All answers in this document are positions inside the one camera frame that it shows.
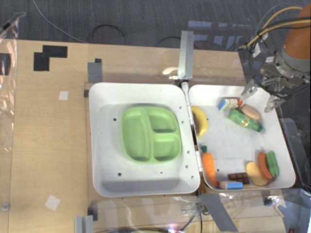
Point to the green divided plate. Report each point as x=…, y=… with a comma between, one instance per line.
x=136, y=135

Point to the brown chocolate bar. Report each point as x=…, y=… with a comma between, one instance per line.
x=239, y=178

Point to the thin black and white rod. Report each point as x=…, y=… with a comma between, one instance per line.
x=188, y=103

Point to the tan bread bun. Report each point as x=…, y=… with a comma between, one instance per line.
x=251, y=112

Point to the green bean pods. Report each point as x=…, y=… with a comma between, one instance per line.
x=272, y=164

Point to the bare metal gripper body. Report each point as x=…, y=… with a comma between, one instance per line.
x=283, y=78

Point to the green bottle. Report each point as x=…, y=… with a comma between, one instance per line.
x=240, y=119

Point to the yellow banana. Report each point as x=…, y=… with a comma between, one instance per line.
x=203, y=120

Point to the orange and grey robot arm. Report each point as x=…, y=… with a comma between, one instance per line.
x=297, y=38

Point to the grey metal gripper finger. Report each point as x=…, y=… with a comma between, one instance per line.
x=249, y=89
x=273, y=104

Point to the blue white and red carton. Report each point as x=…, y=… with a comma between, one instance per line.
x=228, y=104

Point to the white plastic tray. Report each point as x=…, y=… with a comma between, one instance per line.
x=233, y=147
x=145, y=178

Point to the orange sausage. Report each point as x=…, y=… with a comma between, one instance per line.
x=263, y=166

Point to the yellow oval slice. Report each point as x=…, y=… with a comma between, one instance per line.
x=255, y=175

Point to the orange carrot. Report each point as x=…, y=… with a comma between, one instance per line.
x=209, y=165

